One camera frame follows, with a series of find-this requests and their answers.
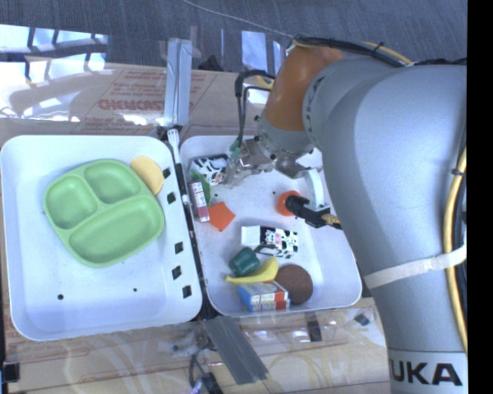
brown round object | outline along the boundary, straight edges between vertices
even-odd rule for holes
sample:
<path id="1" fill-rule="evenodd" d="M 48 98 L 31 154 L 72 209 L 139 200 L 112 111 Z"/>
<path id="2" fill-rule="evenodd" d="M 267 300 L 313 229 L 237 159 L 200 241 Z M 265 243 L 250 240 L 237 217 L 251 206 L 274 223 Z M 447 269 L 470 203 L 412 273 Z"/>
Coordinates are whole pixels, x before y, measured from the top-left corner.
<path id="1" fill-rule="evenodd" d="M 297 264 L 281 267 L 274 280 L 287 289 L 290 303 L 293 305 L 307 302 L 312 296 L 311 275 Z"/>

duct tape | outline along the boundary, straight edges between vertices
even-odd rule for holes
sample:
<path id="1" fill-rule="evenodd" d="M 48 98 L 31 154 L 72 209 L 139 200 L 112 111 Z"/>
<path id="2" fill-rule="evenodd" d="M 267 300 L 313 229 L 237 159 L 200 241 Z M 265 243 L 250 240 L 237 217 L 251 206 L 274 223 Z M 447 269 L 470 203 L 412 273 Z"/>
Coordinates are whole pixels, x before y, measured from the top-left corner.
<path id="1" fill-rule="evenodd" d="M 369 289 L 374 289 L 375 287 L 388 285 L 407 277 L 456 266 L 468 257 L 467 247 L 468 245 L 464 244 L 449 253 L 438 254 L 428 259 L 418 259 L 391 268 L 385 268 L 365 276 L 365 283 Z"/>

orange block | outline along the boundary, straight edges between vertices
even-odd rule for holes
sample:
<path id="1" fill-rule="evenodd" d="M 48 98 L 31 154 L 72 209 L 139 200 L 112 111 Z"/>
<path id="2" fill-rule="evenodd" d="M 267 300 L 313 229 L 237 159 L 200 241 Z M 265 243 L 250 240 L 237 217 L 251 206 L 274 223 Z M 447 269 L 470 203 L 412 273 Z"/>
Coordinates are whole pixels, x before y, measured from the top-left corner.
<path id="1" fill-rule="evenodd" d="M 230 211 L 224 202 L 213 204 L 208 208 L 210 215 L 210 223 L 217 227 L 220 231 L 223 231 L 230 222 L 236 217 L 236 215 Z"/>

